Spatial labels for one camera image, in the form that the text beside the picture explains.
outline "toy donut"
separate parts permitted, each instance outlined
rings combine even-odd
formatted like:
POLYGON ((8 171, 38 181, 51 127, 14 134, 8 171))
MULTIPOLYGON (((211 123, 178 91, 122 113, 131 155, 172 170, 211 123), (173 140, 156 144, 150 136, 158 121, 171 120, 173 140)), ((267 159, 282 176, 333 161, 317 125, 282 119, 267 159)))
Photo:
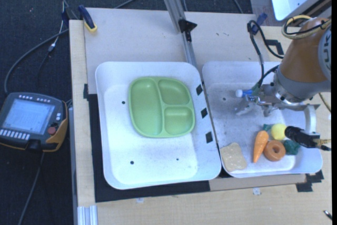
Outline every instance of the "toy donut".
POLYGON ((270 161, 278 161, 284 157, 285 147, 280 141, 272 140, 265 146, 263 154, 270 161))

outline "blue and yellow clamp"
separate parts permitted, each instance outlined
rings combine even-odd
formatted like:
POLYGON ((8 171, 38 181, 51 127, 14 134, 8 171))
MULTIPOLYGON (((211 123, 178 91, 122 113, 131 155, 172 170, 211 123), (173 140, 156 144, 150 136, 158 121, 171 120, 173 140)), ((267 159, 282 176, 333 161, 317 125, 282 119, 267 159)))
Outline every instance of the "blue and yellow clamp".
POLYGON ((92 20, 89 12, 87 11, 87 9, 83 6, 80 5, 78 6, 78 10, 81 14, 81 19, 84 20, 84 25, 85 27, 91 32, 94 33, 97 30, 97 26, 94 23, 94 21, 92 20))

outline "red button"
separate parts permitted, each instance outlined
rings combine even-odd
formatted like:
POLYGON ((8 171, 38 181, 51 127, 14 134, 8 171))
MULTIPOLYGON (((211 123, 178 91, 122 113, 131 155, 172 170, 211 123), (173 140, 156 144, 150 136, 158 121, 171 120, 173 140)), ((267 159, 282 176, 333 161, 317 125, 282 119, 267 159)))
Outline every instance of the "red button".
POLYGON ((54 126, 51 126, 50 128, 48 128, 47 132, 50 135, 54 135, 56 133, 56 128, 54 126))

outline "toy bread slice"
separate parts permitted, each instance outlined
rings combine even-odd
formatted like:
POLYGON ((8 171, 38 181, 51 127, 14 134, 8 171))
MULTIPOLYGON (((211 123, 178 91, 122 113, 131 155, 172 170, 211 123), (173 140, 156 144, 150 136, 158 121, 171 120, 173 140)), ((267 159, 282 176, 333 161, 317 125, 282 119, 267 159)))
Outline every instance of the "toy bread slice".
POLYGON ((246 159, 244 158, 238 143, 231 143, 228 146, 222 147, 220 149, 220 154, 228 172, 243 170, 247 167, 246 159))

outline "yellow lemon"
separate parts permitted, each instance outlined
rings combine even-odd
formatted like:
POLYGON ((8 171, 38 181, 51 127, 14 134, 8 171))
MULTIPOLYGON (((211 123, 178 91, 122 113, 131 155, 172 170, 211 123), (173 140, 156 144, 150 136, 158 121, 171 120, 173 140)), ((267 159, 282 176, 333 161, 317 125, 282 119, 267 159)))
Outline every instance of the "yellow lemon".
POLYGON ((275 140, 283 140, 285 138, 284 130, 286 128, 285 124, 278 123, 274 124, 271 128, 271 134, 275 140))

